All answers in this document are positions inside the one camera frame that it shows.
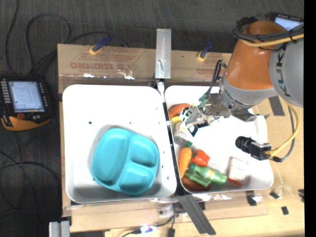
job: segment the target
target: dark floor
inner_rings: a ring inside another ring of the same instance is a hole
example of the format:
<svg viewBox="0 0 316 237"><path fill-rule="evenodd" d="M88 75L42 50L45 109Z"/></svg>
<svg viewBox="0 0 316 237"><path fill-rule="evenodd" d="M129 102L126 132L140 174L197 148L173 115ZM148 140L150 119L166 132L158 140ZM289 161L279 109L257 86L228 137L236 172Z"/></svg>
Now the dark floor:
<svg viewBox="0 0 316 237"><path fill-rule="evenodd" d="M232 52L236 21L272 11L304 18L304 0L0 0L0 75L42 69L57 99L56 56L36 65L57 43L94 44L108 33L110 45L155 48L156 29L168 28L174 50L211 40L213 52ZM92 31L102 34L73 39ZM61 217L60 172L57 109L34 130L0 126L1 237L48 236L48 222Z"/></svg>

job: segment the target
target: teal divided plate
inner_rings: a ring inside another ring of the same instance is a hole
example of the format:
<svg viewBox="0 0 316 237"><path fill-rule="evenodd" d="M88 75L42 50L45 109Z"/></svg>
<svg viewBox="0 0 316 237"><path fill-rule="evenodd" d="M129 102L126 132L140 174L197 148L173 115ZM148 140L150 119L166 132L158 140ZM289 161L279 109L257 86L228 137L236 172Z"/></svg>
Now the teal divided plate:
<svg viewBox="0 0 316 237"><path fill-rule="evenodd" d="M152 140L123 128L111 128L98 143L91 172L100 185L139 196L153 185L158 164L159 150Z"/></svg>

